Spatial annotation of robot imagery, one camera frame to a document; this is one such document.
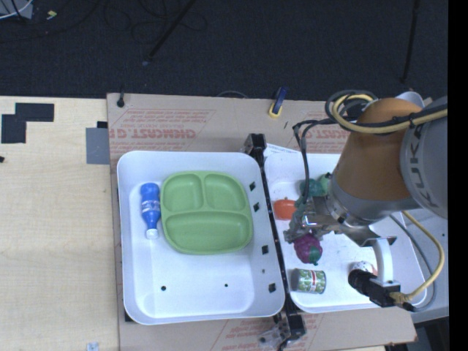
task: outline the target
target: can label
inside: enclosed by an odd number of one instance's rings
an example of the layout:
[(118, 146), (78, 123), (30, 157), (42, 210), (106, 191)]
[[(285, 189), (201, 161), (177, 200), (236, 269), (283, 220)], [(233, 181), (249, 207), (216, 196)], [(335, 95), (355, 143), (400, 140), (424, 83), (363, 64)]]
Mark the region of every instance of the can label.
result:
[(321, 294), (325, 290), (325, 272), (295, 269), (292, 271), (292, 289), (302, 293)]

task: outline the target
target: dark floor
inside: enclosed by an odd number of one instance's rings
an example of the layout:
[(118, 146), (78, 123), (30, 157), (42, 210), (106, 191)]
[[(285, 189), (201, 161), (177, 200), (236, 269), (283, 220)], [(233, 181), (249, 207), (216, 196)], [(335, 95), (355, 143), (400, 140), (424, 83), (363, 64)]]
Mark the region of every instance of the dark floor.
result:
[(448, 93), (448, 0), (419, 0), (416, 16), (415, 0), (196, 0), (144, 66), (189, 1), (34, 0), (29, 18), (0, 17), (0, 94)]
[(409, 344), (386, 346), (385, 351), (450, 351), (448, 317), (416, 324), (418, 340)]

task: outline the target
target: blue bottle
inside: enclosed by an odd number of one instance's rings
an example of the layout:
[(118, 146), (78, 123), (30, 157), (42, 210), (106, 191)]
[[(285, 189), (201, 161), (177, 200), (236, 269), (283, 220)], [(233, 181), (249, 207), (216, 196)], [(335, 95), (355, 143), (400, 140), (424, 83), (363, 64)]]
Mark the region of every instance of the blue bottle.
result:
[(146, 222), (147, 239), (158, 238), (157, 223), (161, 218), (161, 206), (159, 204), (159, 186), (147, 183), (141, 186), (141, 216)]

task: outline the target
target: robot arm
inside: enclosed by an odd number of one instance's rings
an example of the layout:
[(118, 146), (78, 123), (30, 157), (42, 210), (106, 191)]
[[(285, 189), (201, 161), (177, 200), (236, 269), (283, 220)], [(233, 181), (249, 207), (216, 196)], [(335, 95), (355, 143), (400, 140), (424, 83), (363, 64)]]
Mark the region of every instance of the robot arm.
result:
[[(378, 276), (352, 271), (348, 282), (380, 306), (395, 305), (396, 297), (400, 304), (410, 306), (404, 303), (409, 296), (401, 294), (393, 280), (389, 246), (396, 238), (381, 237), (369, 226), (394, 212), (419, 207), (448, 217), (447, 97), (428, 107), (416, 93), (374, 99), (355, 124), (349, 122), (351, 118), (336, 114), (337, 107), (333, 106), (333, 111), (332, 119), (351, 133), (328, 176), (327, 194), (303, 194), (301, 216), (292, 220), (284, 232), (285, 240), (293, 243), (307, 233), (321, 239), (334, 231), (344, 233), (359, 246), (372, 247)], [(307, 166), (305, 142), (298, 142)], [(309, 188), (308, 182), (306, 178), (305, 188)]]
[[(446, 103), (444, 97), (426, 109)], [(366, 108), (358, 123), (421, 110), (405, 99), (381, 99)], [(424, 207), (447, 218), (447, 131), (444, 117), (385, 135), (351, 132), (331, 177), (328, 205), (333, 217), (353, 227)]]

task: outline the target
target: green divided plate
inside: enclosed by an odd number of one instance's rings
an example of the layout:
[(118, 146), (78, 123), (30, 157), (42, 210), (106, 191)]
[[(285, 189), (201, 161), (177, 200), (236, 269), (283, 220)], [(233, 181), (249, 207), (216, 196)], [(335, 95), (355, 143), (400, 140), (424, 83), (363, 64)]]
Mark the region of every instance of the green divided plate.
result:
[(233, 252), (252, 239), (249, 200), (231, 175), (202, 170), (172, 174), (162, 184), (160, 203), (165, 237), (179, 252)]

